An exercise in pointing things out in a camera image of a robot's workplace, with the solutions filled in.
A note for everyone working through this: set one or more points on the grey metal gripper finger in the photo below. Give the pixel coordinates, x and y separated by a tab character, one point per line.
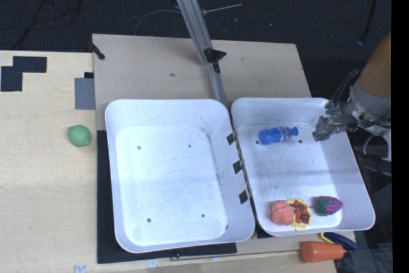
317	131
327	130

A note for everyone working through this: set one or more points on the orange carrot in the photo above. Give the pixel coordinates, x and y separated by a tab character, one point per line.
321	252

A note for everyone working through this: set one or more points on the blue plastic bottle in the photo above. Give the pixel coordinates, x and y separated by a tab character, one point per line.
274	135

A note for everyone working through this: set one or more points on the yellow pizza slice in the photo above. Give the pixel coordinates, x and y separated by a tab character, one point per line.
302	214

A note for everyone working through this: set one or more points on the pale brown flat board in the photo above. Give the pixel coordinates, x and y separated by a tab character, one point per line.
153	73

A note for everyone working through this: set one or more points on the black cylinder on white bracket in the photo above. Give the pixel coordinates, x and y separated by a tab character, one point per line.
380	164

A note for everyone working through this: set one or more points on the purple grapes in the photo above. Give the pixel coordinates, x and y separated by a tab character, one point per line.
330	205

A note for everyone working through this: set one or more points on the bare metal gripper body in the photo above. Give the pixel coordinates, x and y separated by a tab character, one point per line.
346	121

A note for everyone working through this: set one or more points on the green ball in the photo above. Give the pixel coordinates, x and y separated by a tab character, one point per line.
79	135

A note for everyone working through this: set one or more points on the white plastic tray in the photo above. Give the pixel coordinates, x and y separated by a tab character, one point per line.
294	169
169	182

